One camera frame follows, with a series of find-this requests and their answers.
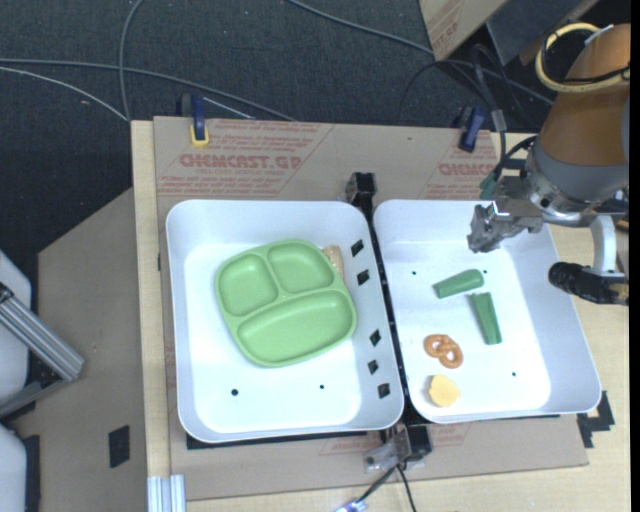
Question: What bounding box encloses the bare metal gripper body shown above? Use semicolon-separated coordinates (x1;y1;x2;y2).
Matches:
492;174;621;235

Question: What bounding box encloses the green bean pod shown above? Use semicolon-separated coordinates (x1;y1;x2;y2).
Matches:
432;268;486;300

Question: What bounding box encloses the green celery stick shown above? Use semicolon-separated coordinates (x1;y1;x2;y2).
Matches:
468;292;503;346

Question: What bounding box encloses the thin black rod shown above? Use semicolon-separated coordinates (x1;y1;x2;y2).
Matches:
361;198;410;432

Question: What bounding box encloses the orange pretzel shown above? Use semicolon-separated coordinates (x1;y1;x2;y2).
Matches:
423;333;465;372

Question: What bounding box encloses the white plastic tray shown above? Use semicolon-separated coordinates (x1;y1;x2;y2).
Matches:
164;198;406;444
372;198;603;425

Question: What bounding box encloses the tan biscuit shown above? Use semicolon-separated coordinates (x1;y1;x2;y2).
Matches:
321;244;347;279

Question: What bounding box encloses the yellow round chip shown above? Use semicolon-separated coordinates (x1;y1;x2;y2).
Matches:
424;374;462;408

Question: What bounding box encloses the green divided plate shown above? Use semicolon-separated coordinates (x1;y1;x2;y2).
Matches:
214;238;358;370

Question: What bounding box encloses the brown cardboard board red print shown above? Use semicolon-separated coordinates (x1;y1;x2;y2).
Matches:
152;115;591;502

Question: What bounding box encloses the black cylinder on white bracket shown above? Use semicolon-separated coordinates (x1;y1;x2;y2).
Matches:
547;213;629;306

